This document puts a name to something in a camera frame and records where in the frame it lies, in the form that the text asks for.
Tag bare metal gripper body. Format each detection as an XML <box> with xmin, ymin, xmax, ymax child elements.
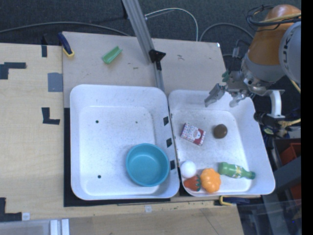
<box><xmin>224</xmin><ymin>70</ymin><xmax>269</xmax><ymax>97</ymax></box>

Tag brown round biscuit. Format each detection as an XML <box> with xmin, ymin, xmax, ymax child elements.
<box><xmin>213</xmin><ymin>123</ymin><xmax>228</xmax><ymax>140</ymax></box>

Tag red and white carton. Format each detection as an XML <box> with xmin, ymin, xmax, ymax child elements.
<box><xmin>180</xmin><ymin>122</ymin><xmax>206</xmax><ymax>146</ymax></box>

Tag white plastic tray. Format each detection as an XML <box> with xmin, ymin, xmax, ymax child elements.
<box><xmin>168</xmin><ymin>89</ymin><xmax>276</xmax><ymax>197</ymax></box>
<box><xmin>69</xmin><ymin>84</ymin><xmax>180</xmax><ymax>201</ymax></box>

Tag green bottle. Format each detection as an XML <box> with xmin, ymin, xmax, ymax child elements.
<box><xmin>218</xmin><ymin>162</ymin><xmax>256</xmax><ymax>180</ymax></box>

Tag white ball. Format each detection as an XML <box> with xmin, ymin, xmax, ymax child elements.
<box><xmin>180</xmin><ymin>160</ymin><xmax>197</xmax><ymax>178</ymax></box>

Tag orange pumpkin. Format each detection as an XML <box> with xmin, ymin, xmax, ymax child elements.
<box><xmin>200</xmin><ymin>167</ymin><xmax>222</xmax><ymax>194</ymax></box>

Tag red strawberry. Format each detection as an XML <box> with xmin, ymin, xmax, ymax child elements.
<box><xmin>183</xmin><ymin>175</ymin><xmax>202</xmax><ymax>192</ymax></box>

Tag blue bowl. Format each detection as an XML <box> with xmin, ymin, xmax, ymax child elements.
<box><xmin>125</xmin><ymin>142</ymin><xmax>170</xmax><ymax>188</ymax></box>

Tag green curved piece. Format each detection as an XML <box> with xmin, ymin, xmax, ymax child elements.
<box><xmin>101</xmin><ymin>46</ymin><xmax>123</xmax><ymax>65</ymax></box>

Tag pale wood board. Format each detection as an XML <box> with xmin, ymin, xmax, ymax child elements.
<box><xmin>62</xmin><ymin>31</ymin><xmax>262</xmax><ymax>207</ymax></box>

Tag black cylinder on white bracket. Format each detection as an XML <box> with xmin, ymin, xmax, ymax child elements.
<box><xmin>253</xmin><ymin>89</ymin><xmax>286</xmax><ymax>129</ymax></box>

